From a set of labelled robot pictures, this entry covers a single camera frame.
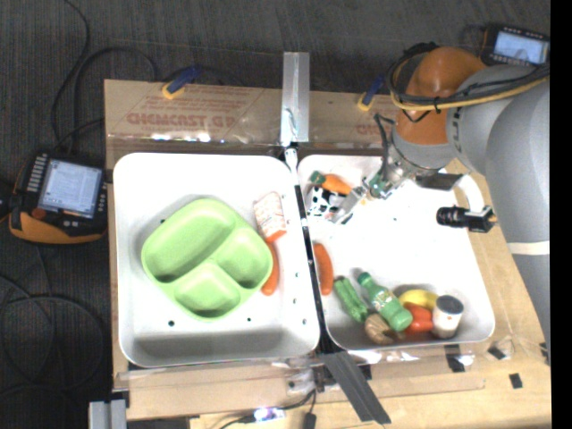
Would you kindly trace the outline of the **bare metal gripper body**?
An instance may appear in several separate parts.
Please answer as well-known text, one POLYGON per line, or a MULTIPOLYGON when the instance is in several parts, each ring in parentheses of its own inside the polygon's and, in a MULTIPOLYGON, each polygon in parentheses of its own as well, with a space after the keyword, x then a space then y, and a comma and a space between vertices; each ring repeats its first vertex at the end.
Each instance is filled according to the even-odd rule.
POLYGON ((363 185, 367 198, 388 198, 405 181, 413 180, 419 167, 404 158, 396 156, 381 157, 377 165, 366 172, 363 185))

